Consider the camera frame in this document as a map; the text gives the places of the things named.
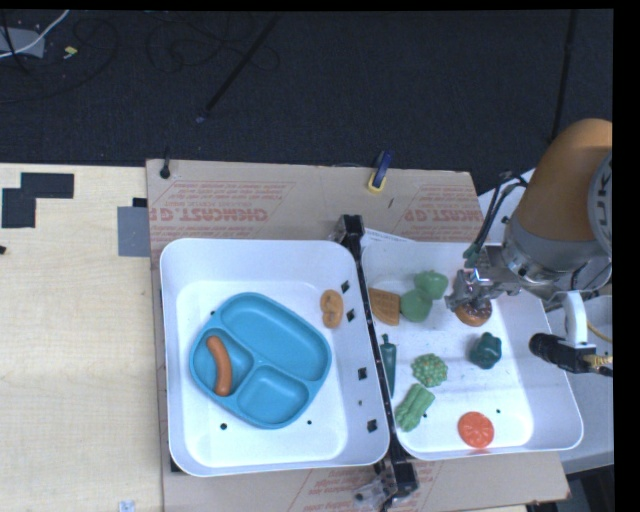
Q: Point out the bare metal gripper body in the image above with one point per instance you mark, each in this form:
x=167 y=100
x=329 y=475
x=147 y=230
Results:
x=505 y=275

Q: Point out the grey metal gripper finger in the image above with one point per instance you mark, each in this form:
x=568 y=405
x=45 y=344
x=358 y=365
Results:
x=484 y=292
x=457 y=295

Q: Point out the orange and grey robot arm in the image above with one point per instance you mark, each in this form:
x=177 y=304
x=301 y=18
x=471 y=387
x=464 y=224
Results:
x=560 y=190

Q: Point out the brown doughnut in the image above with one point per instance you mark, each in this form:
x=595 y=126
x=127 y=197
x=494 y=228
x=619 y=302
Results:
x=475 y=316

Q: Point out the light green bell pepper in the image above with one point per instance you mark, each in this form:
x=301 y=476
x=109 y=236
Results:
x=417 y=302

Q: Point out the dark green bell pepper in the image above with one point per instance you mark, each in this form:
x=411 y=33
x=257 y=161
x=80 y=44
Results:
x=486 y=351

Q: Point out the orange waffle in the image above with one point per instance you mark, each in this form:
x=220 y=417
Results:
x=385 y=306

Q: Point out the green grapes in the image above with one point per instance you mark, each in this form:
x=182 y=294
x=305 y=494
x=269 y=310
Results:
x=430 y=371

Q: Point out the thin black and white rod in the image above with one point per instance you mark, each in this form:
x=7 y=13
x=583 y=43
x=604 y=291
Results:
x=372 y=330

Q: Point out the dark green chilli pepper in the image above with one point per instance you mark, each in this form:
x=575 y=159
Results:
x=388 y=362

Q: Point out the white plastic tray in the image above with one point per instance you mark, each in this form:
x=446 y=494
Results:
x=200 y=440
x=525 y=400

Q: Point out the green asparagus bunch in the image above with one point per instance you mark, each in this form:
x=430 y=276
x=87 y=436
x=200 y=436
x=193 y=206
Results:
x=414 y=407

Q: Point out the orange pretzel bread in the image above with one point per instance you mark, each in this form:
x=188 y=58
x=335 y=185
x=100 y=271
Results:
x=332 y=310

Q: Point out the orange slice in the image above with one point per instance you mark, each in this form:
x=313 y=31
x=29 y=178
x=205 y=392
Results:
x=476 y=430

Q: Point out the blue divided plate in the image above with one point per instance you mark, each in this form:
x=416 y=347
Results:
x=280 y=335

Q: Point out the brown cardboard board, red print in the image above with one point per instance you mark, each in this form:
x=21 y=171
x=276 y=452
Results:
x=260 y=210

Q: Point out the orange sausage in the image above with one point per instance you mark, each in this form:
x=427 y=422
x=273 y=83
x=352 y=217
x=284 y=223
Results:
x=222 y=365

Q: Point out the black cylinder on white bracket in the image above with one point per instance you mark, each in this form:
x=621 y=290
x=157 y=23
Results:
x=565 y=350

